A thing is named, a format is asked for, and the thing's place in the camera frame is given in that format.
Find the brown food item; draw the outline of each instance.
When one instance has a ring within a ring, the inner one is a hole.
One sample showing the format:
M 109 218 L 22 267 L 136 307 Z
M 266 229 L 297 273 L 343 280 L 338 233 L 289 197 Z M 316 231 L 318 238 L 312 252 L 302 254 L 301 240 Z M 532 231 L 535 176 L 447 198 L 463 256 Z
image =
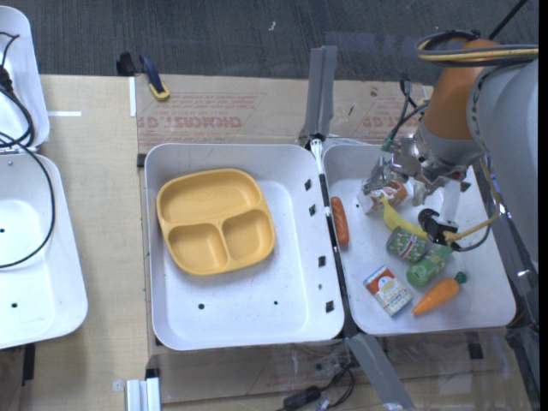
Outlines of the brown food item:
M 338 196 L 331 198 L 331 212 L 333 214 L 333 223 L 335 224 L 339 246 L 344 247 L 350 241 L 350 233 L 348 232 L 348 223 L 346 221 L 346 214 L 344 213 L 343 202 Z

